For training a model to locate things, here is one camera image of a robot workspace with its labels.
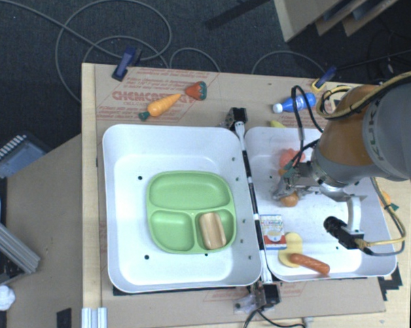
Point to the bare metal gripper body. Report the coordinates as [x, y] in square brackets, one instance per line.
[305, 178]

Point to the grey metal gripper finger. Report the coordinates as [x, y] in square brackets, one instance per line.
[280, 192]
[301, 191]

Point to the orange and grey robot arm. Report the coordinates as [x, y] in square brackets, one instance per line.
[349, 146]

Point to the orange round toy food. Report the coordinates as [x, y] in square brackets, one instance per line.
[290, 200]

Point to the thin black and white rod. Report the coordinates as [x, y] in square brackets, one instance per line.
[251, 190]

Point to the white plastic tray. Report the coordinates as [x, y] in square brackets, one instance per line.
[312, 219]
[129, 197]

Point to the small printed carton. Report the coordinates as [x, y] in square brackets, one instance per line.
[273, 232]

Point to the yellow banana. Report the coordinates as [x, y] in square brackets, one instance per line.
[277, 124]

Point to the orange red sausage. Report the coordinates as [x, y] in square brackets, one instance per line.
[310, 263]

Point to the blue bottle with white cap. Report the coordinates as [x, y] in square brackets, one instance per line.
[296, 103]

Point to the tan bread roll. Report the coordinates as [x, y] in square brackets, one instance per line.
[212, 230]

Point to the orange toy with green tip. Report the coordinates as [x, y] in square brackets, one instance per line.
[385, 197]

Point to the green divided plate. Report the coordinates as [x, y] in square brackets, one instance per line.
[184, 193]

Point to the red strawberry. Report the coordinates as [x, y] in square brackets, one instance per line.
[195, 89]

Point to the orange carrot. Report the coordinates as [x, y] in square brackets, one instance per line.
[162, 105]

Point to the brown cardboard board red print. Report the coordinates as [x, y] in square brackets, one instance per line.
[192, 312]

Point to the black cylinder on white bracket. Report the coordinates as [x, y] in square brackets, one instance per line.
[343, 230]

